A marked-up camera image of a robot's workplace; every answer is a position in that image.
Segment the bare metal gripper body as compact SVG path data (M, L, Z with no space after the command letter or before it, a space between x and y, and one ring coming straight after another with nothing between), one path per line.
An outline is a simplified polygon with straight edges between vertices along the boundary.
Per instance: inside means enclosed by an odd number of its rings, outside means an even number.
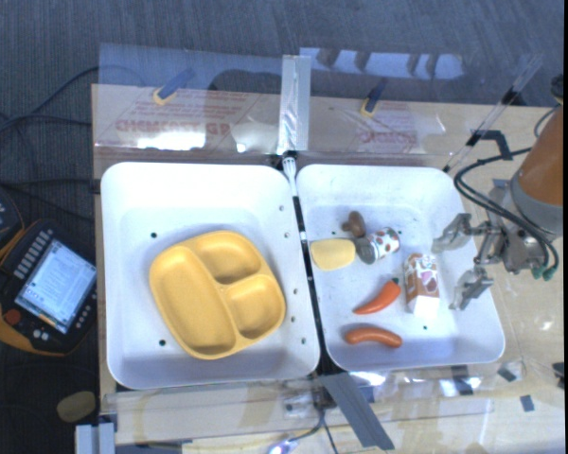
M502 264L513 274L531 271L533 275L544 275L549 266L549 245L544 233L515 208L507 209L488 200L484 209L488 219L478 227L483 241L474 264Z

